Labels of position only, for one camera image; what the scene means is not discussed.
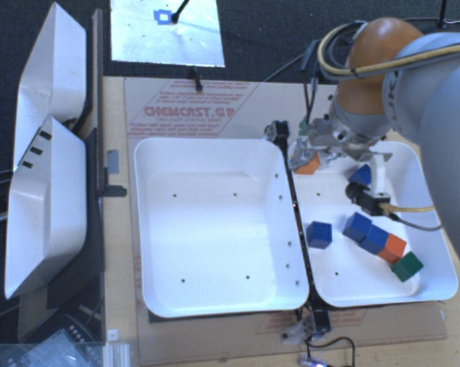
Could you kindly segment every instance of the black carpet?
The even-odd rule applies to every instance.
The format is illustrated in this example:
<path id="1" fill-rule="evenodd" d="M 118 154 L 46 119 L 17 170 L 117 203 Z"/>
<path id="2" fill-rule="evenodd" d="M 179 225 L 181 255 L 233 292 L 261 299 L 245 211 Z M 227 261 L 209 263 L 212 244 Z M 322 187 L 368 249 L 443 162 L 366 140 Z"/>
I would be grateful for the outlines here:
<path id="1" fill-rule="evenodd" d="M 11 167 L 18 82 L 52 2 L 85 28 L 96 8 L 109 13 L 109 0 L 0 0 L 0 171 Z M 337 25 L 381 16 L 438 17 L 440 5 L 441 0 L 217 0 L 227 67 L 202 68 L 203 79 L 261 81 Z M 460 0 L 448 1 L 446 17 L 460 19 Z M 432 30 L 433 23 L 424 26 Z M 105 61 L 108 75 L 186 77 L 187 71 L 187 67 Z M 275 78 L 301 79 L 296 66 Z M 6 195 L 6 187 L 0 193 Z M 4 249 L 1 224 L 0 312 L 18 302 L 3 297 Z M 16 310 L 0 318 L 0 343 L 16 341 L 17 319 Z"/>

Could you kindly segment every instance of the green cube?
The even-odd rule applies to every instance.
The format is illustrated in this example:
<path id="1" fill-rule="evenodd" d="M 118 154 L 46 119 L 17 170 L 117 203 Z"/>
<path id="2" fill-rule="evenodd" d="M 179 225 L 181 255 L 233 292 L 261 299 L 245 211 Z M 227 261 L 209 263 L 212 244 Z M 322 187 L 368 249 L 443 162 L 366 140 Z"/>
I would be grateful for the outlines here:
<path id="1" fill-rule="evenodd" d="M 423 263 L 412 252 L 405 254 L 399 261 L 391 265 L 391 270 L 402 281 L 407 281 L 423 268 Z"/>

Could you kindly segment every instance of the cardboard sheet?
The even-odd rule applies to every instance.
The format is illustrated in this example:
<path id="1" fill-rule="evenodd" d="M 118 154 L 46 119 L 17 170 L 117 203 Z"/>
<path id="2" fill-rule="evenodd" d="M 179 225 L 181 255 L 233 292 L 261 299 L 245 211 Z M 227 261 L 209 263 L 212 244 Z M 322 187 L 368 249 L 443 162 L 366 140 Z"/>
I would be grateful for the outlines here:
<path id="1" fill-rule="evenodd" d="M 295 323 L 293 312 L 253 313 L 188 320 L 160 320 L 143 303 L 138 207 L 133 151 L 151 136 L 186 138 L 261 138 L 273 120 L 289 121 L 290 141 L 297 137 L 305 114 L 301 84 L 203 82 L 131 79 L 125 81 L 129 143 L 132 231 L 141 365 L 228 359 L 286 352 L 301 346 L 284 345 L 279 331 Z M 312 117 L 328 110 L 334 86 L 319 86 Z M 399 304 L 330 312 L 328 340 L 351 337 L 367 346 L 427 339 L 444 339 L 442 305 L 437 302 Z"/>

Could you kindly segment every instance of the metal plate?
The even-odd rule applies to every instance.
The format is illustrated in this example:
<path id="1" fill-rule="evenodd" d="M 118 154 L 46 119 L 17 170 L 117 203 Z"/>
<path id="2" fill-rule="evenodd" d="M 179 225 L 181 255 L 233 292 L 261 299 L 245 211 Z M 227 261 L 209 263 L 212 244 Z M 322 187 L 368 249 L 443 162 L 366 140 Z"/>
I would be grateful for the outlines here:
<path id="1" fill-rule="evenodd" d="M 111 0 L 112 59 L 224 67 L 216 0 Z"/>

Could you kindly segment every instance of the metal rod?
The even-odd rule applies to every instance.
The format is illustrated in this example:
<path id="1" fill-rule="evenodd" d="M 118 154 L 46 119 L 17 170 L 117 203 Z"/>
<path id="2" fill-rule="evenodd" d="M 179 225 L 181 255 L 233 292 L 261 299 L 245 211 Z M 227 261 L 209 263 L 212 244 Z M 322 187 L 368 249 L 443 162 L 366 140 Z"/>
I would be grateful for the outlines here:
<path id="1" fill-rule="evenodd" d="M 188 4 L 190 0 L 184 0 L 181 4 L 181 6 L 178 8 L 177 12 L 175 12 L 174 14 L 172 14 L 171 16 L 171 22 L 173 24 L 177 24 L 178 23 L 178 18 L 179 16 L 181 15 L 182 11 L 184 10 L 185 6 Z"/>
<path id="2" fill-rule="evenodd" d="M 442 0 L 441 11 L 439 13 L 439 21 L 437 22 L 438 28 L 443 28 L 445 24 L 445 7 L 447 5 L 447 0 Z"/>

